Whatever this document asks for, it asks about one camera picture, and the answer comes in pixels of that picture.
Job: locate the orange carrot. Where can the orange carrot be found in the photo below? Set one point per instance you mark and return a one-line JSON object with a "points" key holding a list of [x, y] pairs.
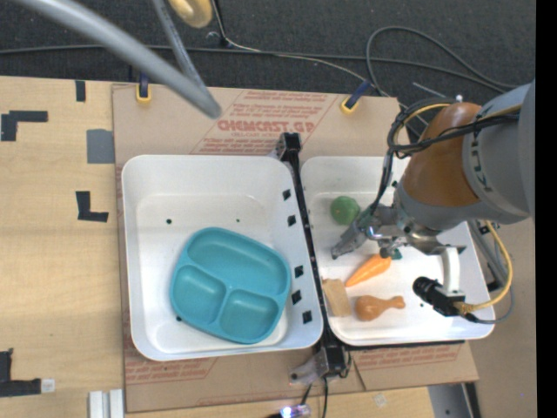
{"points": [[370, 270]]}

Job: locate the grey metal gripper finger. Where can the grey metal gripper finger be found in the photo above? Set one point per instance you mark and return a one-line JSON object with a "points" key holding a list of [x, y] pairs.
{"points": [[350, 243], [390, 251]]}

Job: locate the thin black rod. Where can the thin black rod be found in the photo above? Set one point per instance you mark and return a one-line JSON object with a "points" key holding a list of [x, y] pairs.
{"points": [[310, 233]]}

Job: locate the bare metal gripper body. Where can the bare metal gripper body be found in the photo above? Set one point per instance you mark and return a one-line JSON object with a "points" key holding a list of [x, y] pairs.
{"points": [[385, 224]]}

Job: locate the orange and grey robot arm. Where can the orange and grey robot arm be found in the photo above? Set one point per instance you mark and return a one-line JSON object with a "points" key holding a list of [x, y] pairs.
{"points": [[448, 168]]}

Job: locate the tan bread slice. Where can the tan bread slice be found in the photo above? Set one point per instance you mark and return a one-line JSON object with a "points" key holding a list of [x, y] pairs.
{"points": [[337, 298]]}

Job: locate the blue divided plate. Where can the blue divided plate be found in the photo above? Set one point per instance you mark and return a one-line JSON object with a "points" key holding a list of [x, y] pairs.
{"points": [[230, 285]]}

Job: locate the green toy apple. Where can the green toy apple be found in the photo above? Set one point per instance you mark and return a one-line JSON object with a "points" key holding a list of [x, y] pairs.
{"points": [[343, 209]]}

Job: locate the white plastic tray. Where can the white plastic tray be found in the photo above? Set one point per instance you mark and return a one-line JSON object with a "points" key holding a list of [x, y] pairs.
{"points": [[404, 327], [209, 190]]}

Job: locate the black cylinder on white bracket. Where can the black cylinder on white bracket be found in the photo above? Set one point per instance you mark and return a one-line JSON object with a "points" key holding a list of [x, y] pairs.
{"points": [[435, 294]]}

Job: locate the brown cardboard board red print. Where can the brown cardboard board red print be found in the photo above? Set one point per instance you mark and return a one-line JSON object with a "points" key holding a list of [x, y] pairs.
{"points": [[174, 133]]}

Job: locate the brown chicken drumstick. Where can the brown chicken drumstick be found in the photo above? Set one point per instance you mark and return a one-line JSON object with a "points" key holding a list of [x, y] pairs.
{"points": [[372, 308]]}

